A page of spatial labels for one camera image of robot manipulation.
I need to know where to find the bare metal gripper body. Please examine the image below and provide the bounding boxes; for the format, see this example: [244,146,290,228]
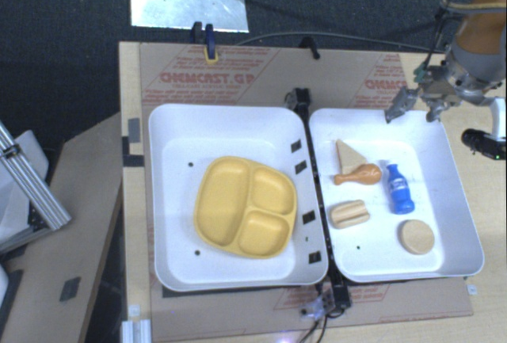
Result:
[414,64,501,106]

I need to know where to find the tan bread slice wedge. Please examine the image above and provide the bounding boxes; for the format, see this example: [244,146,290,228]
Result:
[335,139,366,175]

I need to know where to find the brown chicken drumstick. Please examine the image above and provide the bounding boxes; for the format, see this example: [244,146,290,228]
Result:
[333,162,383,187]

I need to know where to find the blue bottle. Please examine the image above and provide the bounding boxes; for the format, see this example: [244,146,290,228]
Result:
[384,162,416,215]

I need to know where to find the white plastic tray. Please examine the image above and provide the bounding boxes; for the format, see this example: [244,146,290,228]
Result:
[307,107,486,284]
[147,103,330,292]

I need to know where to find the thin black rod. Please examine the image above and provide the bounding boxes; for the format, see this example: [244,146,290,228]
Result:
[299,103,342,295]

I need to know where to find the tan hot dog bun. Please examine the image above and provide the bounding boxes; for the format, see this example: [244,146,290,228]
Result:
[329,199,371,230]

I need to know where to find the tan round biscuit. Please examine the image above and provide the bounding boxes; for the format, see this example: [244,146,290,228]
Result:
[397,219,436,255]

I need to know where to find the brown cardboard board red print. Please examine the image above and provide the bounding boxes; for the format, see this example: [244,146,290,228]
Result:
[138,41,475,334]

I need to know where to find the yellow divided plate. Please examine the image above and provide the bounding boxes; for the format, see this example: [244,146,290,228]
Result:
[193,155,298,257]

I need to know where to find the black cylinder on white bracket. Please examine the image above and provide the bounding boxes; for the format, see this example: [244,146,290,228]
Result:
[460,96,507,161]

